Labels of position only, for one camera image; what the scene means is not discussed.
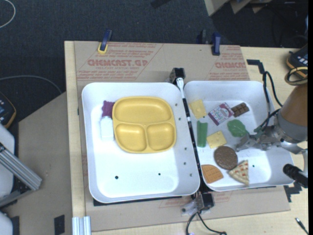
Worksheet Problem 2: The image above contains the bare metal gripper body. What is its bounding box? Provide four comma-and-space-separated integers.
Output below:
253, 125, 303, 155

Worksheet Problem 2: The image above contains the green lettuce leaf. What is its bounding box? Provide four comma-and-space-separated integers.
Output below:
226, 119, 250, 138

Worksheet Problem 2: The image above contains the brown round burger patty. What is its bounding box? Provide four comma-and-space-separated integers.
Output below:
213, 145, 239, 170

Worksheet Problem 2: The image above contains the white plastic tray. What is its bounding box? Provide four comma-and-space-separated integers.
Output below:
81, 82, 201, 204
183, 80, 295, 192

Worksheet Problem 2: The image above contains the pizza slice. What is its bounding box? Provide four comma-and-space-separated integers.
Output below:
228, 160, 250, 186

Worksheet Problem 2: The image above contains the brown chocolate bar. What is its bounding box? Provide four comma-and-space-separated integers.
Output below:
230, 102, 250, 118

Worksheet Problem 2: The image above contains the yellow cheese slice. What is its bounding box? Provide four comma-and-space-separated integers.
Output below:
188, 99, 206, 119
206, 130, 227, 149

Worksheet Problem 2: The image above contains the pink printed packet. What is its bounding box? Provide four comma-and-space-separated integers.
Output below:
207, 102, 235, 126

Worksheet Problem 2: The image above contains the orange waffle piece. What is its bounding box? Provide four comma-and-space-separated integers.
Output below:
201, 164, 224, 184

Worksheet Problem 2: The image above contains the green celery stick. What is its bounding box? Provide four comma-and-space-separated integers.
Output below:
196, 120, 209, 148

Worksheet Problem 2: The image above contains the thin black and white rod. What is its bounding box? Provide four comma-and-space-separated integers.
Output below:
176, 78, 205, 193

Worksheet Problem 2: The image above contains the black and silver pen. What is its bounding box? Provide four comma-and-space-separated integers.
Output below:
295, 217, 308, 234

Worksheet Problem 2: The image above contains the yellow divided plate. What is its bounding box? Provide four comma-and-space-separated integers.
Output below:
112, 96, 177, 154

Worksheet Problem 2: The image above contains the brown cardboard board red print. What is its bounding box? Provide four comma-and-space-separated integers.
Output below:
73, 41, 291, 232

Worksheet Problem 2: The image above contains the white plastic bottle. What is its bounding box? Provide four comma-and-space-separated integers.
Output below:
99, 116, 115, 141

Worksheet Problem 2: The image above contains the black cylinder on white bracket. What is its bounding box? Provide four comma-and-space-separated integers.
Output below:
283, 148, 308, 188

